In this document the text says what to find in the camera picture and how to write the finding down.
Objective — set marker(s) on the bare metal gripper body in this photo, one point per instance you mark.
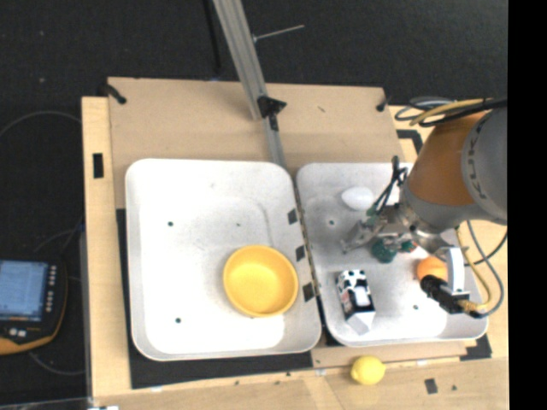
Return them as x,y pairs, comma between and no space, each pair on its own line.
410,229

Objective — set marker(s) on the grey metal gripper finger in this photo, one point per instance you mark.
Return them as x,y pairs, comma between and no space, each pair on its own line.
368,231
349,241

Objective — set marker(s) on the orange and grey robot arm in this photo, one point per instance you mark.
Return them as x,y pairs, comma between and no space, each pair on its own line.
444,173

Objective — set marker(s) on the small green and orange object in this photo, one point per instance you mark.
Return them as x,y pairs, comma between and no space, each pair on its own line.
408,247

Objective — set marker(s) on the dark green broccoli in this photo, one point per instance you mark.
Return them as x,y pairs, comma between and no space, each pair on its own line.
383,251

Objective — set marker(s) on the white egg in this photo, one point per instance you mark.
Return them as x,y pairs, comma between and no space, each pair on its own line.
357,197

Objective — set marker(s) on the orange fruit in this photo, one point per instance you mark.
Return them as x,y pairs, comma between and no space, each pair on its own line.
429,268

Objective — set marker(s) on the black and white milk carton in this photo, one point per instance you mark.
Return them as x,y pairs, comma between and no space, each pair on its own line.
355,299

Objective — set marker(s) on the white plastic tray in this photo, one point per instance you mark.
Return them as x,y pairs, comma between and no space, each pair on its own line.
192,250
397,314

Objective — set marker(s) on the yellow bowl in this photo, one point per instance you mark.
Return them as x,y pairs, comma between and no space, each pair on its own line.
260,282

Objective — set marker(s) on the yellow lemon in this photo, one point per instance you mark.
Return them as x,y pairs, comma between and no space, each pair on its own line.
367,370

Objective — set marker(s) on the brown cardboard board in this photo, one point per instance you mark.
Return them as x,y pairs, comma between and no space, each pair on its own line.
192,122

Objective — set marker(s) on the black cylinder on white bracket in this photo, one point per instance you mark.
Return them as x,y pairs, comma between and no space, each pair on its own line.
454,299

